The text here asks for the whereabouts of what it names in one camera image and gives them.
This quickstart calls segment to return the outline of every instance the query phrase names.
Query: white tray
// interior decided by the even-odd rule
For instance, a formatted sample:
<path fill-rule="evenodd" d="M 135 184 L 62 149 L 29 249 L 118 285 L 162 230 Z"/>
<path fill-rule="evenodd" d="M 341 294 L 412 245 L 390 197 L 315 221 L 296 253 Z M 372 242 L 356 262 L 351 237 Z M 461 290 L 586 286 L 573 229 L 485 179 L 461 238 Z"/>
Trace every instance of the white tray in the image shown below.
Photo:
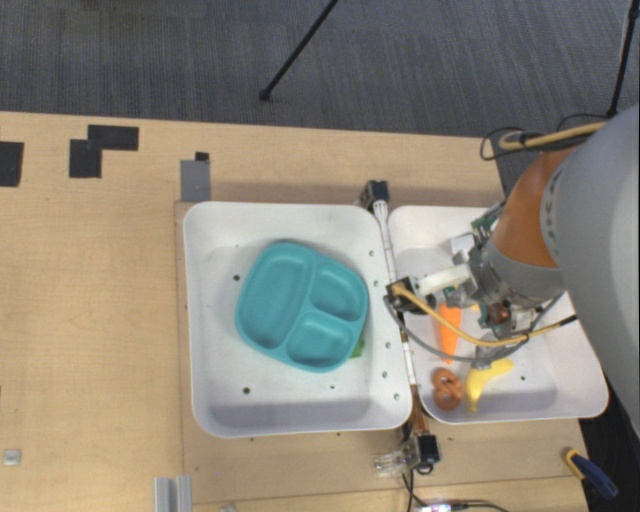
<path fill-rule="evenodd" d="M 389 225 L 398 277 L 451 266 L 449 240 L 469 231 L 482 209 L 403 207 Z M 354 206 L 201 203 L 185 217 L 193 411 L 200 426 L 220 437 L 392 429 L 404 423 L 411 396 L 398 329 L 382 297 L 388 273 L 375 218 Z M 253 262 L 277 241 L 306 244 L 360 274 L 370 310 L 363 355 L 328 373 L 311 373 L 252 349 L 236 332 L 234 311 Z M 568 300 L 545 319 L 572 312 Z M 407 323 L 437 345 L 430 318 Z M 475 314 L 462 327 L 480 335 Z M 413 359 L 427 411 L 445 423 L 591 417 L 604 410 L 607 386 L 578 322 L 533 339 L 511 356 L 515 368 L 485 388 L 478 411 L 467 404 L 440 410 L 431 376 L 449 367 L 464 379 L 469 364 L 446 365 L 413 344 Z M 458 342 L 459 355 L 474 347 Z"/>
<path fill-rule="evenodd" d="M 483 213 L 476 208 L 407 206 L 395 210 L 389 219 L 398 277 L 421 276 L 452 266 L 449 240 L 470 231 L 470 222 Z M 556 322 L 573 313 L 568 298 L 562 299 L 541 325 Z M 481 335 L 478 313 L 465 311 L 462 328 Z M 407 315 L 407 325 L 437 347 L 435 322 L 428 317 Z M 443 411 L 433 400 L 431 377 L 437 368 L 449 368 L 461 380 L 468 363 L 447 365 L 419 345 L 412 343 L 413 360 L 421 398 L 427 411 L 445 423 L 481 423 L 551 418 L 592 417 L 607 406 L 607 385 L 587 337 L 579 322 L 532 339 L 510 356 L 515 368 L 490 381 L 475 413 L 462 403 Z M 458 355 L 473 356 L 474 347 L 458 341 Z"/>
<path fill-rule="evenodd" d="M 388 273 L 371 214 L 355 206 L 201 203 L 188 212 L 184 237 L 193 411 L 206 432 L 382 430 L 407 419 L 404 356 L 382 301 Z M 243 278 L 262 250 L 282 240 L 334 257 L 365 279 L 370 309 L 360 358 L 311 373 L 265 356 L 237 334 Z"/>

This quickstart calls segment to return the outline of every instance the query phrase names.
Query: wooden table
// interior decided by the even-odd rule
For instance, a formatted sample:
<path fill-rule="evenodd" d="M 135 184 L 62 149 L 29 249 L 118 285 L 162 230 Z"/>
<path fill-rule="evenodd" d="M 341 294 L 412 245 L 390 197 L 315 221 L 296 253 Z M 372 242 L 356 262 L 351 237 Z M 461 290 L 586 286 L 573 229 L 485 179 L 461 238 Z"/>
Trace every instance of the wooden table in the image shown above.
<path fill-rule="evenodd" d="M 70 179 L 69 140 L 88 124 L 138 126 L 140 147 L 104 151 L 102 179 Z M 0 466 L 0 510 L 148 511 L 153 479 L 184 473 L 196 502 L 207 495 L 181 414 L 180 160 L 210 154 L 214 200 L 351 203 L 369 179 L 390 182 L 392 206 L 502 195 L 474 139 L 0 113 L 0 140 L 25 143 L 20 186 L 0 188 L 0 450 L 22 450 L 19 466 Z M 417 480 L 420 496 L 587 510 L 561 461 L 566 447 L 585 451 L 576 421 L 431 426 L 443 461 Z M 387 435 L 264 438 L 250 447 L 260 471 L 229 472 L 218 502 L 194 510 L 404 510 L 400 483 L 367 464 Z M 210 441 L 226 465 L 250 467 L 248 440 Z M 282 446 L 299 467 L 279 466 Z M 338 479 L 336 461 L 361 470 Z"/>

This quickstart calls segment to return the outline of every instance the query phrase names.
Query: toy sink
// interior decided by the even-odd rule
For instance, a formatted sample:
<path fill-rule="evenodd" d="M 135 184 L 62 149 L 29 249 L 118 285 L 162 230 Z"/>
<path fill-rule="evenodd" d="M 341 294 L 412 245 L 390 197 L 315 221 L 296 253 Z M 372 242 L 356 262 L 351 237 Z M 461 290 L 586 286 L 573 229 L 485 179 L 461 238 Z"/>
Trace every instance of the toy sink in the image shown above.
<path fill-rule="evenodd" d="M 483 211 L 397 209 L 389 219 L 397 275 L 415 277 L 451 266 L 449 240 L 468 232 Z M 383 430 L 408 419 L 409 377 L 398 329 L 382 300 L 389 274 L 370 213 L 343 205 L 206 202 L 186 215 L 184 241 L 193 411 L 206 432 L 251 437 Z M 286 275 L 297 272 L 295 279 L 304 286 L 284 283 L 269 296 L 264 290 L 273 288 L 283 268 Z M 362 289 L 353 292 L 358 281 Z M 243 299 L 243 289 L 256 283 L 262 293 Z M 265 296 L 269 303 L 261 304 Z M 250 314 L 291 304 L 296 307 L 285 321 L 270 323 L 273 314 Z M 570 308 L 569 301 L 558 304 L 546 320 L 564 317 Z M 479 334 L 473 312 L 465 313 L 463 329 Z M 429 318 L 406 315 L 406 320 L 437 346 Z M 356 331 L 364 348 L 360 357 L 349 358 Z M 312 348 L 309 339 L 316 340 Z M 418 345 L 412 352 L 423 404 L 443 422 L 589 417 L 607 403 L 600 365 L 578 323 L 512 355 L 515 369 L 487 385 L 476 413 L 464 402 L 442 411 L 431 396 L 436 368 L 448 367 L 464 378 L 468 364 L 446 365 Z M 459 341 L 457 353 L 471 355 L 473 347 Z"/>

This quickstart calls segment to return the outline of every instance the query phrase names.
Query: toy carrot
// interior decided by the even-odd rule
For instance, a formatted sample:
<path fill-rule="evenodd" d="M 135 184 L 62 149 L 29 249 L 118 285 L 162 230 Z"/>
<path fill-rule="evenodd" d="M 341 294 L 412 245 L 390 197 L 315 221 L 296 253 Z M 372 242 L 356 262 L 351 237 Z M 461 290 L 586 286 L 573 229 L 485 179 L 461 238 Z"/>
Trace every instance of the toy carrot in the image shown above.
<path fill-rule="evenodd" d="M 460 308 L 449 308 L 446 304 L 440 306 L 438 310 L 440 315 L 445 319 L 460 328 L 462 322 L 462 310 Z M 442 351 L 449 355 L 456 353 L 456 346 L 458 345 L 458 335 L 451 331 L 448 327 L 442 324 L 440 325 L 440 342 L 442 343 Z M 451 359 L 446 359 L 445 363 L 451 364 Z"/>

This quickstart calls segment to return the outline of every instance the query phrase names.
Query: teal divided plate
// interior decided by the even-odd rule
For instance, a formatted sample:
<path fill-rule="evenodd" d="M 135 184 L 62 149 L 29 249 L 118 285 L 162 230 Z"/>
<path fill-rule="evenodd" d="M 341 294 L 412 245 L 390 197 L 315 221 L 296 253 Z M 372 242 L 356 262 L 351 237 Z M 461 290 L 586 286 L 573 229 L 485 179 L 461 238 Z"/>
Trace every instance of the teal divided plate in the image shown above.
<path fill-rule="evenodd" d="M 309 247 L 265 249 L 240 292 L 235 323 L 260 352 L 303 370 L 328 372 L 355 348 L 369 308 L 358 274 Z"/>

